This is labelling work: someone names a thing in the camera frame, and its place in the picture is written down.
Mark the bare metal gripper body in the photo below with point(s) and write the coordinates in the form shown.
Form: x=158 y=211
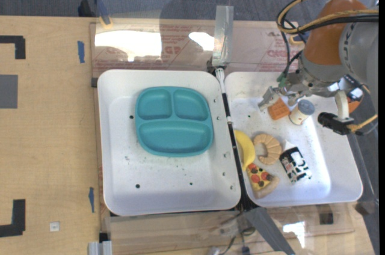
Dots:
x=312 y=87

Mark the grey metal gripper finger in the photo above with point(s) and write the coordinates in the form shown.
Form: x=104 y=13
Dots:
x=269 y=97
x=294 y=100

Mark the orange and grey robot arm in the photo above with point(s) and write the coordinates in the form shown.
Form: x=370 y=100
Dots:
x=328 y=40

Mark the orange waffle biscuit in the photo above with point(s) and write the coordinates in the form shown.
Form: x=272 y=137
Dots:
x=279 y=111

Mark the beige can with grey lid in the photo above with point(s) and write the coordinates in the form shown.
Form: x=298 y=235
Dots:
x=300 y=115

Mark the yellow banana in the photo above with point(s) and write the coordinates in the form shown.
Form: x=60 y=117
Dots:
x=247 y=147

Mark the tan croissant bread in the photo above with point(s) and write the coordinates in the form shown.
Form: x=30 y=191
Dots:
x=272 y=154

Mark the black and white carton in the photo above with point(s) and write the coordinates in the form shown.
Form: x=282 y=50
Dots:
x=296 y=165

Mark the white plastic tray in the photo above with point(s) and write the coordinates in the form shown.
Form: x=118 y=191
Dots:
x=168 y=181
x=319 y=163

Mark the pizza slice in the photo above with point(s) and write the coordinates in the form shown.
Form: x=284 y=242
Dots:
x=261 y=183

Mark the brown cardboard board red print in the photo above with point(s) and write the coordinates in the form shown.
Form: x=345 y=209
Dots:
x=186 y=52

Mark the teal divided plate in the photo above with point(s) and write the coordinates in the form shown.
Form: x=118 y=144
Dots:
x=174 y=133

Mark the black cylinder on white bracket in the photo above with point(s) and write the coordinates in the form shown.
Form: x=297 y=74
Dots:
x=334 y=123

